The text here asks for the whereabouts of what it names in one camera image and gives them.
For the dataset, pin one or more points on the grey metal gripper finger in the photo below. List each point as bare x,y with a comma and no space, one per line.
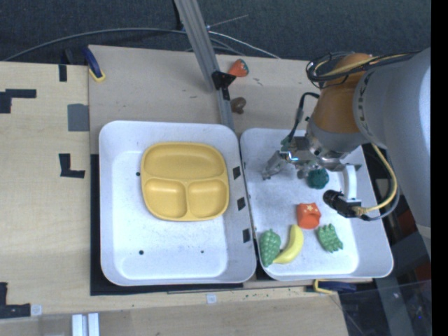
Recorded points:
276,163
304,170

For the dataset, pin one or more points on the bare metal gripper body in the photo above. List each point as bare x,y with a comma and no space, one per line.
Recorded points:
304,149

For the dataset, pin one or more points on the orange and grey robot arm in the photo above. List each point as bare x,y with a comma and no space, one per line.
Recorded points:
392,110

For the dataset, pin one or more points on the dark green broccoli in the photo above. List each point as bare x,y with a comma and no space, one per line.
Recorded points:
318,179

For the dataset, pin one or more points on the white plastic tray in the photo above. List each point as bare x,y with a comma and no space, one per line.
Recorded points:
175,250
280,194

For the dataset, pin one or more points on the orange carton with star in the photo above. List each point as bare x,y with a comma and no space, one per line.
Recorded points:
308,216

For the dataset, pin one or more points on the brown toy biscuit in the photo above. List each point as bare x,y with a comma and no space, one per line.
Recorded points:
238,105

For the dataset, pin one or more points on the green bumpy toy vegetable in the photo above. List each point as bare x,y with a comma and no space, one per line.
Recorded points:
329,238

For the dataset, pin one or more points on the yellow banana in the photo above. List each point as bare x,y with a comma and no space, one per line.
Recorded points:
294,245

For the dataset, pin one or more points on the green grapes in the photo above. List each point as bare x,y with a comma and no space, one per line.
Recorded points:
269,247

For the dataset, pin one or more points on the yellow divided plate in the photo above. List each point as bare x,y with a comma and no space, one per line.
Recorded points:
183,180

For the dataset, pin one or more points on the red strawberry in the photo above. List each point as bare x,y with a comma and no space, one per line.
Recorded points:
238,68

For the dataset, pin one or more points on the black cylinder on white bracket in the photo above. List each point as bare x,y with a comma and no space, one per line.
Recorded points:
341,201

